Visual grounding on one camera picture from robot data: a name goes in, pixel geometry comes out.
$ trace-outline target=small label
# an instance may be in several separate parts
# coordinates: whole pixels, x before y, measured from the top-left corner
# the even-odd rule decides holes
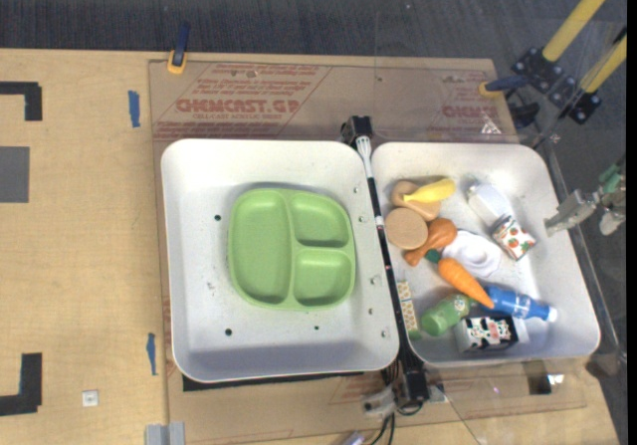
[[[82,392],[82,405],[84,408],[97,406],[98,404],[100,404],[100,393],[97,390],[85,390]]]

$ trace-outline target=yellow bar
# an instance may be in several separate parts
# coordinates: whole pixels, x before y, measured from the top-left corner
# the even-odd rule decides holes
[[[604,1],[580,0],[579,4],[575,6],[575,9],[543,48],[542,55],[544,58],[552,63],[557,61]]]
[[[626,59],[628,47],[628,35],[624,36],[618,43],[593,66],[582,78],[582,88],[585,92],[595,93],[612,74],[619,65]]]

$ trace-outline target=blue bottle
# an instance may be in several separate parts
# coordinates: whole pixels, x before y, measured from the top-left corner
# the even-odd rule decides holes
[[[555,308],[539,304],[528,295],[503,290],[497,286],[485,286],[485,291],[495,304],[492,311],[509,314],[522,320],[540,318],[546,322],[554,322],[557,319]]]

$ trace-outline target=white tray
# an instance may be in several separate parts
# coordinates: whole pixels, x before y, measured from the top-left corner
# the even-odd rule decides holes
[[[599,325],[568,232],[548,238],[544,230],[543,219],[556,213],[558,201],[546,165],[535,151],[518,144],[389,142],[374,151],[372,169],[383,216],[393,209],[390,195],[397,181],[422,183],[427,176],[448,176],[456,181],[458,190],[443,201],[440,215],[451,219],[459,229],[487,238],[488,231],[467,205],[464,191],[472,177],[497,186],[537,244],[517,262],[504,255],[498,272],[479,280],[526,293],[558,311],[555,323],[527,320],[531,340],[500,351],[460,353],[451,331],[438,337],[423,333],[422,338],[411,341],[414,352],[423,360],[463,366],[586,356],[597,349]],[[396,280],[409,282],[417,316],[454,292],[433,264],[422,260],[412,268],[397,247],[389,245],[389,253]]]
[[[166,148],[161,174],[172,347],[185,375],[216,382],[369,371],[395,358],[393,307],[353,149],[335,141],[186,139]],[[259,186],[323,193],[347,211],[357,267],[344,303],[313,312],[272,310],[235,291],[226,254],[230,211],[239,195]]]

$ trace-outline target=orange carrot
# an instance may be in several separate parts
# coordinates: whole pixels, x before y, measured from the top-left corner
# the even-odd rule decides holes
[[[442,249],[458,236],[456,225],[448,218],[439,217],[429,224],[427,241],[421,247],[405,252],[405,261],[411,266],[416,266],[422,257],[431,249]]]
[[[469,298],[477,300],[489,309],[495,307],[493,301],[489,298],[489,295],[480,283],[474,279],[457,260],[453,258],[441,259],[440,253],[436,250],[430,250],[425,257],[432,263],[438,263],[438,273],[440,277],[458,291],[464,293]]]

